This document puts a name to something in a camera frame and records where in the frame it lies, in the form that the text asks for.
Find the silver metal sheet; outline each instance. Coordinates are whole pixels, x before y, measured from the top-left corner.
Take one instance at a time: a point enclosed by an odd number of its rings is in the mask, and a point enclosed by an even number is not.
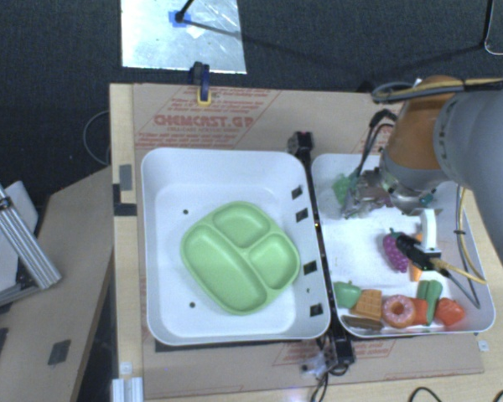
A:
[[[122,0],[122,64],[189,70],[195,61],[218,73],[246,73],[236,0],[195,0],[191,20],[175,26],[170,14],[187,0]]]

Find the black hole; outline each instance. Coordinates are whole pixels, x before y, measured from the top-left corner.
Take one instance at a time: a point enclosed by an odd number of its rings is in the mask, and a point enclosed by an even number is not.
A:
[[[309,262],[303,266],[303,274],[306,276],[307,274],[314,272],[317,270],[317,261]]]
[[[308,216],[309,214],[307,209],[300,210],[299,212],[296,213],[296,221],[299,222],[300,220],[304,220]]]
[[[291,194],[293,195],[293,199],[298,198],[300,195],[302,195],[302,187],[298,186],[296,189],[294,189]]]
[[[323,311],[322,311],[322,305],[321,304],[317,304],[317,305],[312,305],[310,308],[309,308],[309,315],[311,317],[313,316],[318,316],[320,314],[322,314]]]

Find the toy donut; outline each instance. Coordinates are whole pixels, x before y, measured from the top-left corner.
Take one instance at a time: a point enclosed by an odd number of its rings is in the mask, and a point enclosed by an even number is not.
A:
[[[415,316],[416,307],[407,296],[390,296],[382,303],[382,318],[392,327],[408,327],[412,325]]]

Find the green divided plate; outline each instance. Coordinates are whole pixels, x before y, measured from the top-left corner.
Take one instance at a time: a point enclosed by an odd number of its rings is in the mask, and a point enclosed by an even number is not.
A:
[[[257,206],[237,201],[195,223],[181,241],[181,257],[222,308],[250,314],[272,302],[300,268],[298,250]]]

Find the black floor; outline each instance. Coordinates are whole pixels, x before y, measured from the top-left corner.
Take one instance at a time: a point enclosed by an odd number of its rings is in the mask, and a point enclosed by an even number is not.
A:
[[[349,91],[434,74],[503,76],[503,56],[480,47],[486,3],[238,0],[248,74],[213,75],[211,81]],[[81,137],[87,121],[108,108],[111,82],[185,83],[185,73],[122,68],[120,34],[120,0],[0,0],[4,185],[23,180],[41,205],[52,193],[101,168]],[[495,0],[490,41],[503,50],[503,0]],[[107,120],[91,128],[89,141],[103,157]],[[102,327],[96,360],[107,352]]]

